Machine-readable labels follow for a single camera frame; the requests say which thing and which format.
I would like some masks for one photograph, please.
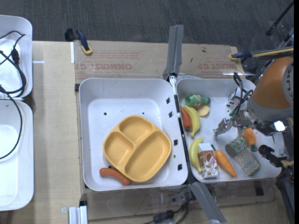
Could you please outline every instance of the toy banana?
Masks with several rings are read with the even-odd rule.
[[[193,140],[189,147],[189,157],[191,164],[197,169],[199,173],[201,173],[201,168],[199,166],[199,160],[198,160],[198,150],[199,150],[199,143],[202,143],[202,138],[197,138]]]
[[[194,109],[193,107],[184,105],[183,108],[191,118],[192,132],[190,133],[190,136],[191,138],[193,138],[195,133],[200,129],[200,118],[196,109]]]

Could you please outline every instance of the dark fabric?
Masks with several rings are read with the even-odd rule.
[[[33,39],[65,41],[67,28],[88,40],[168,42],[169,26],[183,24],[185,43],[225,44],[239,51],[274,49],[294,24],[292,0],[0,0],[0,14],[33,25]],[[247,68],[256,64],[248,61]]]

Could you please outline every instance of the toy carrot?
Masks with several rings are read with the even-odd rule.
[[[184,129],[189,132],[192,130],[192,122],[190,116],[187,114],[186,110],[180,106],[181,114],[182,114],[182,120],[183,120],[183,127]]]
[[[228,157],[221,150],[216,150],[213,144],[211,144],[211,146],[215,151],[217,163],[219,163],[219,165],[223,167],[226,171],[228,171],[233,177],[237,177],[237,173],[235,172],[235,169],[229,161]]]
[[[250,146],[252,152],[256,152],[257,148],[255,146],[256,144],[256,137],[253,133],[252,128],[246,128],[243,134],[244,139],[248,143],[248,146]]]

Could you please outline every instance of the green bottle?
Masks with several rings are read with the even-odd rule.
[[[185,105],[200,106],[201,104],[208,105],[211,102],[209,97],[201,97],[200,95],[189,95],[185,98]]]

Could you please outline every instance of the sausage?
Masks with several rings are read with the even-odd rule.
[[[112,177],[120,181],[123,185],[129,185],[131,183],[131,180],[129,180],[125,175],[123,175],[121,172],[117,171],[113,168],[101,168],[100,169],[100,175],[102,177]]]

